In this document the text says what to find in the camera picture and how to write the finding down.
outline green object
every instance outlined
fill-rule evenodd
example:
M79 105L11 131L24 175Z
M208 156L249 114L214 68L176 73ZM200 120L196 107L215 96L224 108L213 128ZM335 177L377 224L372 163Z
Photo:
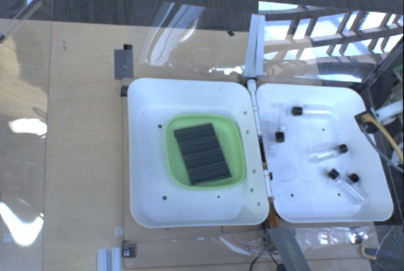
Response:
M174 131L202 124L213 125L231 177L191 185ZM225 116L187 114L173 117L165 126L164 143L170 176L179 186L202 190L227 188L241 182L246 175L246 159L239 129Z

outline green bowl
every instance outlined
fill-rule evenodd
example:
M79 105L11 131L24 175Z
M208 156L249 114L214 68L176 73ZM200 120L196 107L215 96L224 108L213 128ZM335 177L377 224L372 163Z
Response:
M213 125L232 176L191 185L181 151L174 136L174 130L208 123ZM179 186L184 188L204 190L227 188L242 181L246 175L246 159L239 129L233 121L225 116L213 114L175 116L165 126L164 143L170 176Z

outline dark rectangular object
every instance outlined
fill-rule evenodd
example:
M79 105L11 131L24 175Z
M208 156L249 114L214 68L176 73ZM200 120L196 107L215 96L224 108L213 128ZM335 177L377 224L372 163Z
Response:
M174 136L192 185L232 176L212 124L176 129Z

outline black cap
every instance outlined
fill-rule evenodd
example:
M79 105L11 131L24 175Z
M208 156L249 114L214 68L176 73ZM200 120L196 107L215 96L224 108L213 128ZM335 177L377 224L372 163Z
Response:
M348 152L348 147L346 146L346 144L340 144L340 145L338 146L338 149L339 149L339 151L340 151L341 154Z
M339 175L340 173L335 169L332 169L329 173L327 173L327 176L329 176L332 180L335 180Z
M303 108L297 107L297 106L292 108L292 115L293 116L301 116L302 114L303 114Z
M351 174L349 177L353 183L357 183L359 181L359 177L356 173Z
M276 132L275 140L277 143L283 143L285 141L285 133L284 132Z

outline yellow wire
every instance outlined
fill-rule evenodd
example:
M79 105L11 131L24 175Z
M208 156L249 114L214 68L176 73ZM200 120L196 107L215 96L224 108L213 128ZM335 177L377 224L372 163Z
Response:
M386 128L384 128L383 125L381 125L378 121L376 121L374 119L374 117L372 115L370 115L369 113L362 115L361 119L362 119L362 122L364 122L364 123L374 124L379 129L379 131L383 133L383 135L389 141L391 147L394 149L394 151L396 151L398 157L401 160L401 163L404 164L403 154L400 151L400 149L398 148L398 145L396 144L396 142L394 142L394 139L390 136L389 132L387 132Z

